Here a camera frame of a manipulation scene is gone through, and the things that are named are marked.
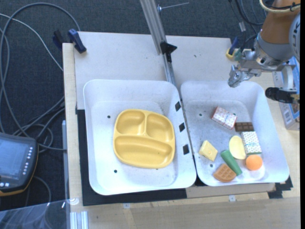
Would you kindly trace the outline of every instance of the black device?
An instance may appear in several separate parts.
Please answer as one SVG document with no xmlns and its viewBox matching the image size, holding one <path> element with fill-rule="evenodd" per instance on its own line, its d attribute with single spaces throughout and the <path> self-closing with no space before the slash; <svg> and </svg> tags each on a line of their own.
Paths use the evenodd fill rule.
<svg viewBox="0 0 305 229">
<path fill-rule="evenodd" d="M 37 159 L 34 138 L 0 133 L 0 197 L 23 192 L 28 187 Z"/>
</svg>

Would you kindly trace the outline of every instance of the yellow plate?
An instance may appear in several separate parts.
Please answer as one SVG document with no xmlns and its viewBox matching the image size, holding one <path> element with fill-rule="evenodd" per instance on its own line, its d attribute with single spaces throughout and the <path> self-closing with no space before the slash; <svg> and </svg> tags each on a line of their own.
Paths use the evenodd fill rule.
<svg viewBox="0 0 305 229">
<path fill-rule="evenodd" d="M 124 110 L 115 122 L 113 149 L 125 164 L 142 168 L 166 167 L 175 153 L 173 125 L 162 114 Z"/>
</svg>

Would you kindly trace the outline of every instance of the table surface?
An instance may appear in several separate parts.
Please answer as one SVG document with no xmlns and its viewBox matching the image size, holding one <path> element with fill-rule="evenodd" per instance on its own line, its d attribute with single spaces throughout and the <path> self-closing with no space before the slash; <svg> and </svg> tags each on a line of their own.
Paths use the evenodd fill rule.
<svg viewBox="0 0 305 229">
<path fill-rule="evenodd" d="M 81 193 L 81 173 L 80 157 L 78 146 L 78 123 L 75 108 L 83 109 L 82 88 L 85 82 L 90 79 L 142 79 L 143 74 L 148 75 L 148 80 L 165 80 L 163 72 L 162 57 L 156 55 L 156 49 L 151 35 L 137 34 L 116 34 L 101 32 L 81 32 L 80 37 L 83 44 L 87 47 L 85 54 L 79 54 L 74 49 L 73 44 L 63 44 L 63 66 L 64 66 L 64 88 L 66 104 L 66 126 L 67 126 L 67 145 L 68 145 L 68 166 L 69 166 L 69 192 L 70 198 L 76 198 L 78 203 L 72 207 L 75 212 L 88 211 L 90 228 L 156 228 L 156 218 L 163 218 L 163 213 L 169 213 L 172 219 L 163 219 L 166 228 L 184 228 L 189 223 L 195 226 L 204 221 L 206 225 L 215 221 L 214 215 L 219 213 L 217 208 L 230 208 L 224 212 L 224 219 L 228 219 L 231 213 L 253 213 L 248 209 L 249 205 L 254 206 L 257 217 L 264 217 L 259 211 L 263 206 L 269 211 L 273 206 L 276 210 L 270 212 L 270 216 L 277 217 L 277 223 L 285 228 L 284 218 L 279 216 L 282 210 L 290 208 L 295 216 L 292 222 L 299 223 L 300 205 L 300 145 L 299 131 L 291 131 L 285 128 L 279 104 L 276 101 L 267 100 L 279 139 L 289 166 L 290 178 L 293 188 L 283 191 L 284 199 L 269 199 L 267 191 L 273 191 L 274 184 L 247 184 L 223 187 L 196 187 L 191 186 L 186 189 L 187 199 L 174 201 L 159 201 L 147 203 L 129 204 L 124 208 L 122 204 L 110 204 L 100 206 L 83 206 Z M 230 47 L 230 40 L 224 38 L 197 38 L 182 36 L 167 36 L 170 44 L 178 46 L 177 51 L 172 53 L 173 68 L 180 88 L 182 82 L 186 80 L 227 80 L 229 75 L 230 62 L 225 52 Z M 130 65 L 131 71 L 121 74 L 114 71 L 101 71 L 101 65 L 111 66 L 118 71 L 124 64 Z M 145 69 L 139 71 L 140 63 L 146 60 Z M 260 77 L 252 78 L 251 81 L 257 82 L 266 89 L 274 86 L 271 73 L 263 73 Z M 234 207 L 229 200 L 237 200 Z M 209 204 L 211 217 L 202 216 L 202 204 Z M 183 219 L 182 214 L 187 213 L 191 218 Z M 273 217 L 265 218 L 264 223 L 269 223 Z M 234 225 L 241 225 L 240 221 L 231 221 Z M 251 219 L 243 220 L 246 225 Z"/>
</svg>

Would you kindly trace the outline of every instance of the black fabric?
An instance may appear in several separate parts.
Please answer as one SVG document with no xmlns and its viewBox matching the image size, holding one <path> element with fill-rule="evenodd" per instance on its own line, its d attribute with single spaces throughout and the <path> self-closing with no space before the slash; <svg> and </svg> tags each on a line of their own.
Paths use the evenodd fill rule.
<svg viewBox="0 0 305 229">
<path fill-rule="evenodd" d="M 0 13 L 11 16 L 16 10 L 35 2 L 52 3 L 65 9 L 74 16 L 82 31 L 150 34 L 139 0 L 0 0 Z M 243 37 L 238 25 L 240 19 L 236 19 L 228 0 L 156 0 L 156 3 L 163 8 L 187 2 L 186 5 L 162 9 L 161 19 L 166 35 L 221 37 L 231 40 L 238 37 L 238 46 L 241 45 Z M 258 0 L 243 0 L 243 2 L 250 20 L 264 21 L 264 12 Z M 77 29 L 72 19 L 61 10 L 46 5 L 27 8 L 15 18 L 31 26 L 62 65 L 61 51 L 53 43 L 52 36 L 59 30 L 63 39 L 69 41 L 68 30 Z M 0 15 L 1 29 L 6 22 L 7 18 Z M 253 28 L 248 24 L 246 28 L 247 37 L 254 34 Z M 21 125 L 25 125 L 63 97 L 63 73 L 46 52 L 37 35 L 26 26 L 12 21 L 6 36 L 10 44 L 10 67 L 5 87 L 17 120 Z M 246 47 L 251 48 L 252 45 L 253 40 L 250 40 Z M 6 47 L 3 52 L 2 61 L 5 63 Z M 0 116 L 6 133 L 12 134 L 18 129 L 3 97 Z M 52 144 L 54 147 L 62 148 L 61 124 L 64 119 L 62 113 L 50 126 L 54 136 Z M 39 130 L 32 130 L 33 136 Z M 49 185 L 52 201 L 65 198 L 62 156 L 62 152 L 58 151 L 46 151 L 40 154 L 35 172 L 36 176 L 41 177 Z M 26 201 L 27 191 L 14 196 L 1 197 L 0 210 L 47 202 L 46 187 L 34 179 L 30 185 L 28 202 Z"/>
<path fill-rule="evenodd" d="M 138 203 L 149 201 L 173 200 L 186 198 L 185 189 L 168 189 L 158 191 L 147 191 L 137 193 L 125 193 L 104 196 L 97 194 L 90 186 L 88 171 L 88 148 L 86 135 L 86 116 L 84 110 L 77 111 L 79 150 L 81 165 L 81 186 L 83 205 L 99 205 L 111 203 Z"/>
</svg>

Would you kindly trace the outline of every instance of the white tray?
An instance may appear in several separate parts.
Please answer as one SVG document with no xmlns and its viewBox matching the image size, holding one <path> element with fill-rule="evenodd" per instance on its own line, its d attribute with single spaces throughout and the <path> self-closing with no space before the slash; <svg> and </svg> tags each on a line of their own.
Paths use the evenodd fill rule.
<svg viewBox="0 0 305 229">
<path fill-rule="evenodd" d="M 196 169 L 182 109 L 176 111 L 180 97 L 165 81 L 91 80 L 83 90 L 89 161 L 89 181 L 102 195 L 186 188 L 196 179 Z M 122 163 L 113 151 L 113 131 L 117 116 L 125 109 L 143 109 L 165 115 L 174 126 L 176 151 L 165 168 L 138 168 Z M 188 145 L 190 152 L 183 153 Z"/>
<path fill-rule="evenodd" d="M 269 105 L 260 85 L 244 82 L 242 87 L 230 88 L 225 81 L 189 81 L 181 86 L 185 115 L 198 177 L 209 186 L 249 183 L 284 182 L 289 168 L 284 156 Z M 213 121 L 215 107 L 220 106 L 237 115 L 238 122 L 252 122 L 262 148 L 263 167 L 250 171 L 244 160 L 237 160 L 243 173 L 228 183 L 213 177 L 214 171 L 224 163 L 220 153 L 229 149 L 229 140 L 240 133 L 229 130 Z M 217 150 L 214 162 L 198 154 L 204 140 Z"/>
</svg>

